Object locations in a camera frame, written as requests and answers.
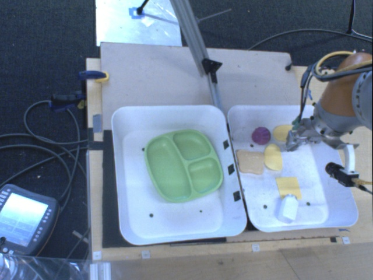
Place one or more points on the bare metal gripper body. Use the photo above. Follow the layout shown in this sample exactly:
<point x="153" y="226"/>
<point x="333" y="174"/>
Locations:
<point x="316" y="133"/>

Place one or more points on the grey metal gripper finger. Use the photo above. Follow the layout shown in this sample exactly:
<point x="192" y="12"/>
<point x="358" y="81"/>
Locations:
<point x="290" y="141"/>
<point x="300" y="144"/>

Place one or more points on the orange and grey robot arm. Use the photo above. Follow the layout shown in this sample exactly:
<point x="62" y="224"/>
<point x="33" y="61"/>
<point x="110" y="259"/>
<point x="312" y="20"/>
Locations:
<point x="338" y="98"/>

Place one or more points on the yellow round biscuit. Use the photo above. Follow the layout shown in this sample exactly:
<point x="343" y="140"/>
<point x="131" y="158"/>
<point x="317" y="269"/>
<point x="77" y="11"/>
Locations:
<point x="281" y="133"/>

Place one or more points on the yellow oval chip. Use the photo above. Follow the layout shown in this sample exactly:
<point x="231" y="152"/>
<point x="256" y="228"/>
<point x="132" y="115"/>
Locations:
<point x="273" y="157"/>

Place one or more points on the purple grapes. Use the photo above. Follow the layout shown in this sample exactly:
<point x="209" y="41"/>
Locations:
<point x="261" y="135"/>

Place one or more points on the white plastic tray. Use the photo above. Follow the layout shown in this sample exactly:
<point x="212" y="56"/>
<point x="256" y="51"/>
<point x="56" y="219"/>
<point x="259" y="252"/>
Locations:
<point x="314" y="185"/>
<point x="175" y="217"/>

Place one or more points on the yellow square cheese slice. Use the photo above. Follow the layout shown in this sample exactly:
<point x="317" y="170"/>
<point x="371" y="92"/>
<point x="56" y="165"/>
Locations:
<point x="288" y="187"/>

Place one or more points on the tan bread slice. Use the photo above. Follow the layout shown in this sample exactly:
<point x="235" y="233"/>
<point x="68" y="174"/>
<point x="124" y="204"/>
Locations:
<point x="249" y="162"/>

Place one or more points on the white plastic bottle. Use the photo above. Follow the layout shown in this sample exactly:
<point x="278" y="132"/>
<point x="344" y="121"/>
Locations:
<point x="288" y="209"/>

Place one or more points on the green divided plate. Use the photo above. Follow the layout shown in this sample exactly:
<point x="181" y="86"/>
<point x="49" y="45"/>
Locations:
<point x="170" y="168"/>

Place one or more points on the pale flat board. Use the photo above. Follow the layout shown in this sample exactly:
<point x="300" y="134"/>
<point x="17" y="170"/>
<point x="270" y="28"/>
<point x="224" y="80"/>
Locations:
<point x="163" y="77"/>

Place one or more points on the black cylinder on white bracket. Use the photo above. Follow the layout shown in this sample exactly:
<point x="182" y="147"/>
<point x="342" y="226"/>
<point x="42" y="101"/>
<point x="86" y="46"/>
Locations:
<point x="339" y="171"/>

